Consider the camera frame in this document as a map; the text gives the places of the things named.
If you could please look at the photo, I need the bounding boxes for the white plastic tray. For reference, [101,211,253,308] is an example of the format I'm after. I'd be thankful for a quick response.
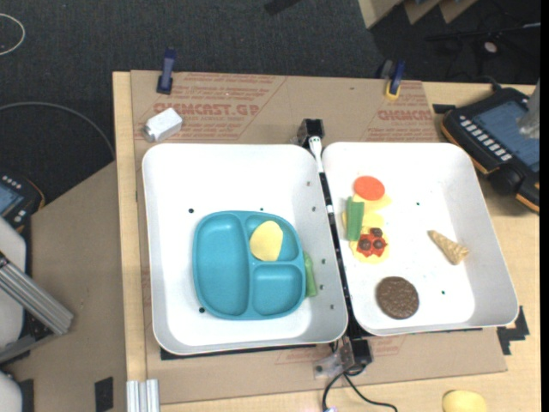
[320,141,520,337]
[141,142,349,355]

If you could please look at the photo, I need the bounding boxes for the yellow round chip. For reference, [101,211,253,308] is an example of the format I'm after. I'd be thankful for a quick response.
[249,220,284,262]

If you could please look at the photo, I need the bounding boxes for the thin black and white rod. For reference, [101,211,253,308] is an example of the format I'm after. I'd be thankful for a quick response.
[308,136,354,317]

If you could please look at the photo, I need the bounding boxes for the green bean pod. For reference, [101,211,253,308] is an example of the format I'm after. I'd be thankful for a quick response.
[346,196,365,241]
[302,251,318,298]

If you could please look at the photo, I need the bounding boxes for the blue divided plate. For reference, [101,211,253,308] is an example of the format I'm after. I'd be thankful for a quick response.
[191,210,308,321]

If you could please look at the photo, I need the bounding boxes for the orange round slice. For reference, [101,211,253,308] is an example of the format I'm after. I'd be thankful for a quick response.
[353,175,386,201]

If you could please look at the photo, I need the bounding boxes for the yellow cheese slice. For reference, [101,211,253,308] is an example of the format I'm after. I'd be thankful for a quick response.
[341,191,393,231]

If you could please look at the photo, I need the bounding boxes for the brown cardboard board red print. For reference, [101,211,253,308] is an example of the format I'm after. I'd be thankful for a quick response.
[130,70,509,405]

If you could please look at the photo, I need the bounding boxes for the yellow pizza slice with toppings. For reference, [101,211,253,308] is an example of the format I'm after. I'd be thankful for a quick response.
[349,227,391,265]

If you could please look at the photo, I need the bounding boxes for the white small carton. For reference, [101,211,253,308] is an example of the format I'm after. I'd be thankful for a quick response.
[142,107,184,143]

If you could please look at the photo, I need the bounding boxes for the brown round biscuit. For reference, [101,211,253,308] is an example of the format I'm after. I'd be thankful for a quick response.
[375,276,420,320]

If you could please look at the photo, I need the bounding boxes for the tan waffle cone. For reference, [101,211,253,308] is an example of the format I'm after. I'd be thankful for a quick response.
[427,229,470,266]

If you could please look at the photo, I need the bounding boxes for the yellow rounded toy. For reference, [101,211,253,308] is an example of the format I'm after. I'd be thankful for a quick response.
[442,389,488,412]

